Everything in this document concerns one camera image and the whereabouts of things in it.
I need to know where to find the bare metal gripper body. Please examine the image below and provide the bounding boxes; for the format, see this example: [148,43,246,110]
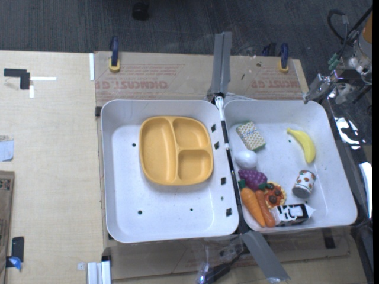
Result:
[333,53,373,85]

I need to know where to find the yellow banana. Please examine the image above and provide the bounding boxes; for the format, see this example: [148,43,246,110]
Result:
[286,128,317,164]

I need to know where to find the green and white patterned packet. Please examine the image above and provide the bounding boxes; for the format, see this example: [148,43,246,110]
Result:
[236,121,267,153]

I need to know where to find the white plastic tray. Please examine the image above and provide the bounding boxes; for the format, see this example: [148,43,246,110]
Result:
[222,99,358,234]
[99,99,240,244]

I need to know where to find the white can with red spots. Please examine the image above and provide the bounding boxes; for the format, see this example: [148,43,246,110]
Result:
[291,169,317,199]

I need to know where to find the white egg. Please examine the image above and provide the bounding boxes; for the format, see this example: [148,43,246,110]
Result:
[234,150,259,170]

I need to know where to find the purple grapes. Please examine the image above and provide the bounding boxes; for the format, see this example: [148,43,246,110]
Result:
[237,169,268,191]

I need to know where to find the orange pizza slice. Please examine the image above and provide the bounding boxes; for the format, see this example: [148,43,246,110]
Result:
[258,182,287,209]

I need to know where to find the black and white milk carton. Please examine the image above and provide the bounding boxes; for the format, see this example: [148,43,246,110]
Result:
[274,203,316,227]

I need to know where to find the large orange carrot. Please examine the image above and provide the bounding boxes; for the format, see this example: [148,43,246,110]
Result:
[237,179,266,228]

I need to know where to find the brown cardboard board red print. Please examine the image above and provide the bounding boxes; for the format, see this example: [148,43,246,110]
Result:
[94,51,352,280]

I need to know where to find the yellow divided plate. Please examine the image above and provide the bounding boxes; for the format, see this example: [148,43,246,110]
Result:
[139,115,214,186]

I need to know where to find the black block with thin wires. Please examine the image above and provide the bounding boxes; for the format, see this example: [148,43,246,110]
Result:
[203,247,245,282]

